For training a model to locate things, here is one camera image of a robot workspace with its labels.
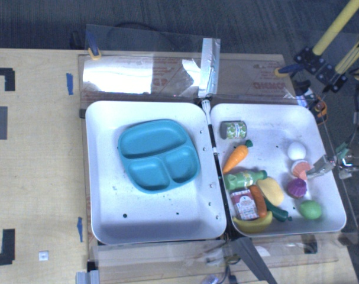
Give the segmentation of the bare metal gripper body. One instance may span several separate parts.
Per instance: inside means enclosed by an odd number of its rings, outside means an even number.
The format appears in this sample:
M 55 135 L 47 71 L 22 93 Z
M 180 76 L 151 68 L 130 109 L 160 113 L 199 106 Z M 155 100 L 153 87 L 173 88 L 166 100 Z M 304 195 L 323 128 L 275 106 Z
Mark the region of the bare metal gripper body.
M 340 179 L 348 179 L 353 173 L 359 172 L 359 156 L 346 154 L 344 157 L 337 157 L 336 167 Z

